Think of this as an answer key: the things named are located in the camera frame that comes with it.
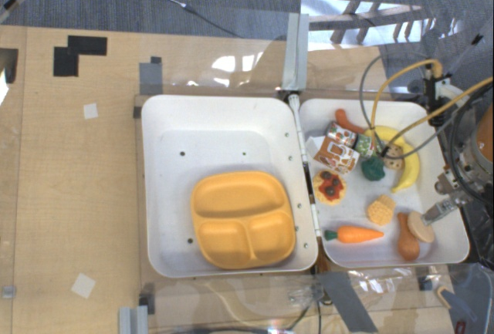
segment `orange carrot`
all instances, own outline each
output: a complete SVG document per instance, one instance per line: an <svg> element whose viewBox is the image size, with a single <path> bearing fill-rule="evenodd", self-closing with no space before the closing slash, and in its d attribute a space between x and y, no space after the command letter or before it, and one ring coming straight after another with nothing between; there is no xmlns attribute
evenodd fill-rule
<svg viewBox="0 0 494 334"><path fill-rule="evenodd" d="M337 123L340 124L344 129L349 130L352 133L365 133L364 128L356 126L348 120L345 109L338 109L335 112L335 116L337 118Z"/></svg>
<svg viewBox="0 0 494 334"><path fill-rule="evenodd" d="M371 239L381 238L384 233L370 228L357 226L341 226L338 232L326 230L324 237L327 241L337 238L338 241L345 244L356 244L359 242L370 241Z"/></svg>

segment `white tray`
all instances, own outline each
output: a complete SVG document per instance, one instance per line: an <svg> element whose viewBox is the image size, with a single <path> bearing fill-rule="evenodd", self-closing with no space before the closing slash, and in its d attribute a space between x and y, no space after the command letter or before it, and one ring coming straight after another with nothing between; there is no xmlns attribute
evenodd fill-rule
<svg viewBox="0 0 494 334"><path fill-rule="evenodd" d="M372 103L366 102L367 113L371 115ZM352 123L366 127L364 116L358 101L353 100L309 100L300 108L300 121L306 139L310 136L321 136L337 109L343 108ZM425 110L413 103L382 102L377 108L376 124L403 129L407 125L422 118ZM411 145L417 146L434 133L434 128L427 123L412 129L405 134ZM416 184L406 190L391 193L391 186L396 184L399 173L385 168L386 177L379 182L371 182L364 178L357 168L345 175L348 189L342 202L334 207L316 201L319 212L321 230L336 230L344 224L354 224L375 228L384 232L384 237L362 244L342 244L338 241L325 241L324 249L328 257L345 268L383 267L400 265L433 265L456 263L463 261L469 253L469 239L465 232L459 211L435 222L432 226L436 239L432 244L421 243L421 253L417 260L406 262L398 254L397 239L399 224L396 216L386 226L377 226L366 218L365 209L380 194L391 196L397 203L396 212L416 210L421 213L428 210L434 203L443 199L436 193L434 185L437 176L443 171L444 159L437 140L433 140L419 151L421 172ZM325 167L318 161L310 161L311 176Z"/></svg>
<svg viewBox="0 0 494 334"><path fill-rule="evenodd" d="M293 114L270 98L155 96L142 110L148 255L171 278L296 272L317 257L317 242ZM277 177L292 206L296 246L269 267L226 271L209 264L195 240L190 196L202 178L235 170Z"/></svg>

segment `toy banana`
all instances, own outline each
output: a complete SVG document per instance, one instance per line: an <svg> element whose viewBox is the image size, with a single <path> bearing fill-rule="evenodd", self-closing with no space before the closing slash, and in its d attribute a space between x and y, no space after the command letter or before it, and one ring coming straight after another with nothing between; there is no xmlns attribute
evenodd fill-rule
<svg viewBox="0 0 494 334"><path fill-rule="evenodd" d="M376 126L375 127L377 135L382 140L390 141L393 139L393 137L399 132L395 130L394 128L391 127L385 127L385 126ZM366 130L365 135L370 136L371 131ZM399 137L394 141L395 145L398 145L403 149L403 154L406 154L408 152L411 152L413 150L413 147L410 146L403 137ZM411 154L410 156L406 156L404 158L404 169L403 172L401 173L400 180L394 186L391 191L393 193L396 193L399 190L403 190L407 187L410 187L412 184L415 183L415 181L418 179L418 173L420 172L420 160L418 159L418 154L414 153Z"/></svg>

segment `white paper square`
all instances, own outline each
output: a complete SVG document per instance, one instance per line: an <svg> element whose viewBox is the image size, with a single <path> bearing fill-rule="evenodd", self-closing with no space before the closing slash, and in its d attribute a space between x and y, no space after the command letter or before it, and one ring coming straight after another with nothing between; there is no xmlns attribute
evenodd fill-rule
<svg viewBox="0 0 494 334"><path fill-rule="evenodd" d="M95 103L88 103L84 105L84 118L88 119L96 119L98 117L98 107Z"/></svg>
<svg viewBox="0 0 494 334"><path fill-rule="evenodd" d="M95 284L96 281L94 279L91 279L87 275L79 274L79 276L77 276L77 279L70 290L72 290L77 295L80 295L81 297L88 299L91 292L93 291Z"/></svg>

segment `orange plate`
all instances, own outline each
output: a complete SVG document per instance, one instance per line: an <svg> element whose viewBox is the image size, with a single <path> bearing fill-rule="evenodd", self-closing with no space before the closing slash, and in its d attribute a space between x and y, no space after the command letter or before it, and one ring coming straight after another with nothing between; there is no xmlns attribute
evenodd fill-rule
<svg viewBox="0 0 494 334"><path fill-rule="evenodd" d="M223 269L270 265L295 247L295 225L285 188L260 171L206 177L191 196L201 252Z"/></svg>

